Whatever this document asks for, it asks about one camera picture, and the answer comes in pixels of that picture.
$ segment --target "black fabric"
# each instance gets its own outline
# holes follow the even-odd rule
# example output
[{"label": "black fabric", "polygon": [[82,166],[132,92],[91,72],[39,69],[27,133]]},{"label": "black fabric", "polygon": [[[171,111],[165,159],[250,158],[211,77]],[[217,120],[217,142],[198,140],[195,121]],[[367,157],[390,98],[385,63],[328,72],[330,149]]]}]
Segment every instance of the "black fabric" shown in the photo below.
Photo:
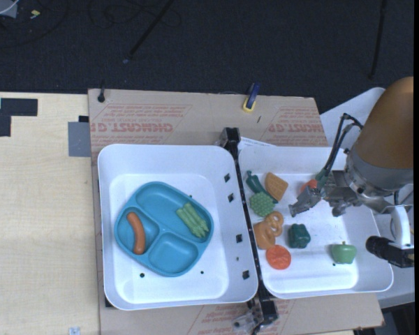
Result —
[{"label": "black fabric", "polygon": [[[20,0],[0,17],[0,91],[90,88],[316,99],[322,113],[413,75],[414,0]],[[31,12],[40,15],[31,18]]]}]

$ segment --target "blue plate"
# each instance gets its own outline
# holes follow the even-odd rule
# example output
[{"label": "blue plate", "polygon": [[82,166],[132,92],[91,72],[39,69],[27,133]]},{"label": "blue plate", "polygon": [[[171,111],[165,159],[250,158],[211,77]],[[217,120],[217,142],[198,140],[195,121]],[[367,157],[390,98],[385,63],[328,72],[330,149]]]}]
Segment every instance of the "blue plate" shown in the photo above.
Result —
[{"label": "blue plate", "polygon": [[[204,237],[194,236],[175,213],[190,202],[206,221],[209,231]],[[135,212],[146,236],[145,252],[135,254],[135,235],[127,215]],[[141,186],[124,205],[115,222],[115,239],[137,262],[162,276],[181,276],[200,259],[214,230],[210,213],[193,198],[163,182]]]}]

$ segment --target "toy sausage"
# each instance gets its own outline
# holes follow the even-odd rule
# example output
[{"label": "toy sausage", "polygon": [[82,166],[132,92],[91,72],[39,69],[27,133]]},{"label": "toy sausage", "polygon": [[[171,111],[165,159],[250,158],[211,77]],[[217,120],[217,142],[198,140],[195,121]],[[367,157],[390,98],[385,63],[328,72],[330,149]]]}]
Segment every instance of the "toy sausage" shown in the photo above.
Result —
[{"label": "toy sausage", "polygon": [[129,212],[127,220],[131,224],[133,233],[135,234],[135,244],[133,245],[133,252],[135,254],[143,254],[146,247],[145,229],[142,226],[140,219],[135,212]]}]

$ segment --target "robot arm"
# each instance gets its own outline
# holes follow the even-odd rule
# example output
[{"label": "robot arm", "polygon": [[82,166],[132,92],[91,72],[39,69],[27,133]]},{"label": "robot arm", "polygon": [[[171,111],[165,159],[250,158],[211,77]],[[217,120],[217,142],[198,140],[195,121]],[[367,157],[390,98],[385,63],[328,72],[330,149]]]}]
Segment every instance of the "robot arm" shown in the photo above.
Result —
[{"label": "robot arm", "polygon": [[[317,188],[307,186],[297,202],[289,205],[292,216],[320,200],[329,202],[334,216],[344,214],[347,207],[362,204],[375,214],[390,214],[396,229],[395,240],[372,236],[366,246],[369,252],[398,267],[414,265],[407,215],[412,205],[390,203],[386,198],[413,183],[413,86],[413,77],[391,84],[377,100],[364,126],[344,114],[329,160],[316,175]],[[346,119],[352,119],[353,123],[340,135]],[[342,137],[353,125],[361,131],[348,151],[345,168],[331,170]]]}]

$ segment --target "light wood surface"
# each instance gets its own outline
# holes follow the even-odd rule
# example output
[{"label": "light wood surface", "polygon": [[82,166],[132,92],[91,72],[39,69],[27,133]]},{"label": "light wood surface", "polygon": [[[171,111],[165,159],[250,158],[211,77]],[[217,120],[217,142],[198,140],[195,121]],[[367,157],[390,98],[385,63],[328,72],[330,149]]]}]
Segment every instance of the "light wood surface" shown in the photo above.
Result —
[{"label": "light wood surface", "polygon": [[0,137],[0,334],[99,333],[90,158],[68,156],[86,95],[37,98]]}]

